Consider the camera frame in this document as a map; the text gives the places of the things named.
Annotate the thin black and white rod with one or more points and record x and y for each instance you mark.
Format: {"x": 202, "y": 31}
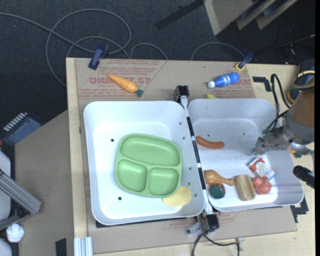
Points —
{"x": 194, "y": 143}

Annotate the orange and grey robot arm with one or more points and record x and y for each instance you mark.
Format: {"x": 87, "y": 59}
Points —
{"x": 301, "y": 110}

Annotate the black cylinder on white bracket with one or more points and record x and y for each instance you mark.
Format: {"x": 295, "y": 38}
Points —
{"x": 303, "y": 173}

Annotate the white plastic tray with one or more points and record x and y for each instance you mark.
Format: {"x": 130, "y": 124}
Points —
{"x": 225, "y": 117}
{"x": 105, "y": 175}

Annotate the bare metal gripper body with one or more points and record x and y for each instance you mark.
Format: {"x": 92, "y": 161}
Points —
{"x": 277, "y": 142}

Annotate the pink lumpy toy food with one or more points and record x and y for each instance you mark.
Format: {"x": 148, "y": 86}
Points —
{"x": 261, "y": 185}

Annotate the white and orange carton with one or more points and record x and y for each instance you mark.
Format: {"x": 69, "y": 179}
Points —
{"x": 261, "y": 168}

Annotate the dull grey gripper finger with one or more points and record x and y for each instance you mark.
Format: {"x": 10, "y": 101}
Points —
{"x": 262, "y": 141}
{"x": 256, "y": 149}

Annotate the green and orange toy vegetable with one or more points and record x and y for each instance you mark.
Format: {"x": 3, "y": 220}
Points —
{"x": 217, "y": 191}

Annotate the orange carrot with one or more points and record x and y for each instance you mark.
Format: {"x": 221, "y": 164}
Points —
{"x": 125, "y": 83}

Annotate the brown cardboard board red print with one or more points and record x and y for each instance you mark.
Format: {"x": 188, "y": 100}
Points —
{"x": 160, "y": 75}

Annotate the orange sausage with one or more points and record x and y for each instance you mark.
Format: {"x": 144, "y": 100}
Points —
{"x": 210, "y": 143}

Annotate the green divided plate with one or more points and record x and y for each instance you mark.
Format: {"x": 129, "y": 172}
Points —
{"x": 147, "y": 165}

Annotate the orange chicken drumstick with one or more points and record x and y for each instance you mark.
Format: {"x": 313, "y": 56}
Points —
{"x": 213, "y": 177}

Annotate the blue bottle white cap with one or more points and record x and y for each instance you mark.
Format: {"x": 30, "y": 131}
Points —
{"x": 225, "y": 80}

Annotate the tan bread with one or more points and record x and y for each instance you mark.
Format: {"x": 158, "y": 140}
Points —
{"x": 245, "y": 187}

